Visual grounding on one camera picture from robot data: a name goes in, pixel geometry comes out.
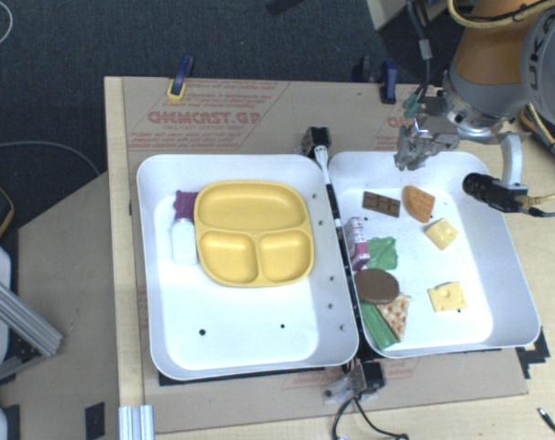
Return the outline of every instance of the yellow plate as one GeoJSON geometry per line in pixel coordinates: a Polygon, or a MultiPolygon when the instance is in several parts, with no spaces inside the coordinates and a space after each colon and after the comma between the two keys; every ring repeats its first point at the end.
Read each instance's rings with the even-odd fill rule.
{"type": "Polygon", "coordinates": [[[236,287],[294,283],[314,265],[304,199],[272,181],[219,181],[195,200],[195,240],[205,272],[236,287]]]}

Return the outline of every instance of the yellow cheese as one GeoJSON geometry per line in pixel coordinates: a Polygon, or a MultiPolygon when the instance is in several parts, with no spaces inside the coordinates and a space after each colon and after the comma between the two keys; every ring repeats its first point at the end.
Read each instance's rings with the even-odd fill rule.
{"type": "Polygon", "coordinates": [[[459,310],[467,306],[461,285],[458,282],[449,282],[433,289],[428,289],[427,294],[432,301],[435,312],[459,310]]]}
{"type": "Polygon", "coordinates": [[[427,237],[440,249],[446,249],[458,234],[459,232],[445,218],[440,218],[426,230],[427,237]]]}

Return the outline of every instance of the wooden edge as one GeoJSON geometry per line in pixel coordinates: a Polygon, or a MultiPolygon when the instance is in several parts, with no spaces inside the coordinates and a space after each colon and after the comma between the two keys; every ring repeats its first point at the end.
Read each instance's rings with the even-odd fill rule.
{"type": "Polygon", "coordinates": [[[118,393],[120,406],[140,406],[144,403],[144,385],[132,222],[129,214],[130,188],[123,80],[120,77],[105,77],[104,88],[116,307],[118,393]]]}

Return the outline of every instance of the pen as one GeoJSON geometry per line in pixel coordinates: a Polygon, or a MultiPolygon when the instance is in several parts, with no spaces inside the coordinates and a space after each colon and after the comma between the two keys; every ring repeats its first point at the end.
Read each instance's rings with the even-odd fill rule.
{"type": "Polygon", "coordinates": [[[546,413],[546,411],[544,411],[544,409],[542,409],[541,407],[538,407],[538,413],[540,414],[542,419],[544,419],[544,422],[547,424],[547,426],[550,427],[555,433],[555,424],[554,422],[552,422],[552,419],[550,419],[550,416],[546,413]]]}

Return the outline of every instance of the blue clamp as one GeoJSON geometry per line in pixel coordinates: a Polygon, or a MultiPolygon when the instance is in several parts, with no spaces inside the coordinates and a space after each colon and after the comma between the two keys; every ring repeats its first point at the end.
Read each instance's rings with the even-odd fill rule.
{"type": "Polygon", "coordinates": [[[397,82],[397,64],[391,60],[387,59],[381,65],[381,78],[382,86],[381,91],[381,102],[385,105],[394,105],[397,101],[395,99],[395,84],[397,82]]]}
{"type": "Polygon", "coordinates": [[[185,93],[185,78],[192,75],[194,69],[194,56],[185,54],[179,62],[179,69],[177,69],[177,74],[175,75],[175,80],[171,80],[169,83],[169,89],[167,90],[167,98],[169,101],[178,103],[182,100],[183,94],[185,93]]]}

